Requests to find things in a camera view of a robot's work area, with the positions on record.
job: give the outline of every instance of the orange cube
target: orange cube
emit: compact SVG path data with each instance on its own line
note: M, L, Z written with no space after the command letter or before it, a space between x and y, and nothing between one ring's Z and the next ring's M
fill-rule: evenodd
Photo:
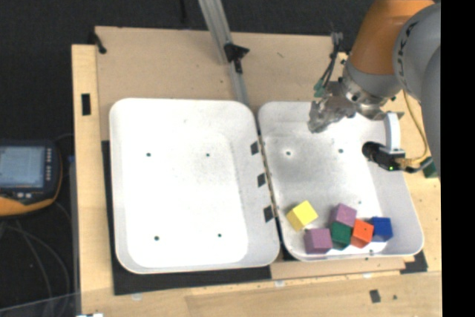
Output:
M355 219L350 244L362 249L373 239L374 226L361 219Z

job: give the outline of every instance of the empty white tray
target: empty white tray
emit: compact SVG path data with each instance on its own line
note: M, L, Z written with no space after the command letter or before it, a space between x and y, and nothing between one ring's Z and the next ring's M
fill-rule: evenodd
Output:
M381 169L361 153L369 140L386 143L384 122L356 114L311 134L309 111L309 102L271 102L258 114L278 220L290 254L301 261L314 261L419 252L424 238L403 173ZM296 232L286 219L287 212L304 200L318 213L307 228L329 227L332 208L344 203L356 209L357 218L391 218L394 236L363 249L348 246L325 255L309 255L304 229Z
M110 139L115 245L126 269L190 272L275 260L280 242L245 105L122 99L110 112Z

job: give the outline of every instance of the yellow cube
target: yellow cube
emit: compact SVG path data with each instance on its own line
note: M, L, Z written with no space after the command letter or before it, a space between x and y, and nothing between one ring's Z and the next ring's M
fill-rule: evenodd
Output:
M317 212L313 209L310 202L305 200L299 203L295 208L286 214L287 220L290 222L295 231L298 231L308 225L310 222L318 218Z

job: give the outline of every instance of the black floor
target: black floor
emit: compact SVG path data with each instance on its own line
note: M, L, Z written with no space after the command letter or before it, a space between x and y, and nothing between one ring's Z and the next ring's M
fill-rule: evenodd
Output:
M338 31L349 49L370 0L223 3L233 31L318 35ZM0 138L61 137L59 147L68 164L74 155L71 45L87 43L95 25L204 29L197 0L184 0L184 5L185 15L180 0L0 0ZM0 310L72 291L69 193L66 177L59 205L0 225L4 227ZM17 221L36 238L32 242L46 278L23 235L15 230Z

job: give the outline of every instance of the wooden table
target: wooden table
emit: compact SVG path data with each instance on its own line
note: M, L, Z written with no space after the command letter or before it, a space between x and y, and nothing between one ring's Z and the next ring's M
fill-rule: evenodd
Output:
M441 193L438 178L405 174L418 213L428 269L401 274L414 257L303 263L278 258L272 279L114 295L105 205L101 141L108 139L108 110L124 97L234 99L228 68L217 63L206 31L97 27L106 54L72 46L79 277L83 313L105 316L441 316ZM233 33L250 49L243 59L250 108L273 100L311 100L329 62L330 37ZM333 79L341 73L335 69ZM83 108L90 100L91 109ZM420 107L411 101L416 117ZM407 111L402 95L386 108ZM422 141L408 113L401 119L409 157ZM379 294L374 302L370 291Z

